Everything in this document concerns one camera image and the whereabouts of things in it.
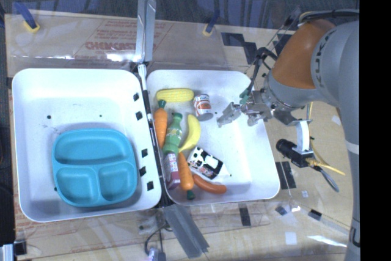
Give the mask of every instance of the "toy bottle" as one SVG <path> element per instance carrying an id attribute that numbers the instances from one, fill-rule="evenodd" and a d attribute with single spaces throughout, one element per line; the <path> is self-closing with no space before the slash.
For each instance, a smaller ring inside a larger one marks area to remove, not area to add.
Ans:
<path id="1" fill-rule="evenodd" d="M 162 148 L 163 155 L 167 155 L 169 152 L 178 156 L 179 144 L 182 139 L 182 128 L 180 122 L 182 121 L 182 114 L 174 113 L 174 119 L 169 127 L 167 127 L 166 140 Z"/>

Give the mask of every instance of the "blue divided tray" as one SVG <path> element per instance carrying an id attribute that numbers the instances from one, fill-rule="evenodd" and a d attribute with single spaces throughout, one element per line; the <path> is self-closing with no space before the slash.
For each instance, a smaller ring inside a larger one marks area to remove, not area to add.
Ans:
<path id="1" fill-rule="evenodd" d="M 137 187 L 132 146 L 117 130 L 64 132 L 54 142 L 52 162 L 57 192 L 76 207 L 115 204 L 130 198 Z"/>

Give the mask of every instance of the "toy hot dog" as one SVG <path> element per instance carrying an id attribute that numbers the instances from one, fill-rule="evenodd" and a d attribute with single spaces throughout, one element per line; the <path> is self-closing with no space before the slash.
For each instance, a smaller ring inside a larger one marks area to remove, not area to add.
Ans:
<path id="1" fill-rule="evenodd" d="M 197 174 L 193 174 L 193 181 L 199 188 L 208 191 L 209 193 L 224 194 L 227 191 L 227 187 L 225 185 L 212 184 Z"/>

